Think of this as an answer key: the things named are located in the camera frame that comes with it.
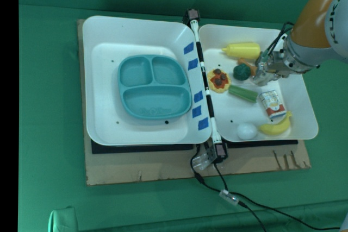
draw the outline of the yellow banana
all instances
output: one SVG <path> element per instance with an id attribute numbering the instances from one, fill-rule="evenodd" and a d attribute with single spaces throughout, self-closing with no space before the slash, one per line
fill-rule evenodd
<path id="1" fill-rule="evenodd" d="M 258 129 L 268 135 L 282 134 L 290 127 L 290 116 L 292 116 L 291 111 L 287 111 L 284 119 L 282 119 L 278 124 L 263 124 L 259 126 Z"/>

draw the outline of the egg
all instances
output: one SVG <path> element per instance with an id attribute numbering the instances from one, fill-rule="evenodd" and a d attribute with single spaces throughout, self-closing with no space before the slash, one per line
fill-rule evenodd
<path id="1" fill-rule="evenodd" d="M 257 128 L 252 123 L 242 123 L 237 127 L 237 135 L 242 140 L 253 139 L 257 134 Z"/>

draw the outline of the toy bottle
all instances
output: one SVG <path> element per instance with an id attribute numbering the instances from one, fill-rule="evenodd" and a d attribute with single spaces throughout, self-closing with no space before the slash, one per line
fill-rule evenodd
<path id="1" fill-rule="evenodd" d="M 257 59 L 260 55 L 260 45 L 257 43 L 230 43 L 222 51 L 232 57 Z"/>

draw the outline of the toy pizza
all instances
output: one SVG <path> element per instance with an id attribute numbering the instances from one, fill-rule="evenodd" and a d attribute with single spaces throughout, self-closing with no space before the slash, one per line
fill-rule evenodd
<path id="1" fill-rule="evenodd" d="M 231 79 L 229 78 L 228 74 L 219 68 L 211 70 L 208 73 L 207 78 L 209 88 L 217 93 L 225 92 L 228 90 L 231 84 Z"/>

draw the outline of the toy broccoli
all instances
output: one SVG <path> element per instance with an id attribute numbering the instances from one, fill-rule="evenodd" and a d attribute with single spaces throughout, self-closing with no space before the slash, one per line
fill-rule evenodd
<path id="1" fill-rule="evenodd" d="M 233 77 L 237 80 L 246 80 L 250 75 L 250 68 L 245 64 L 240 64 L 233 69 Z"/>

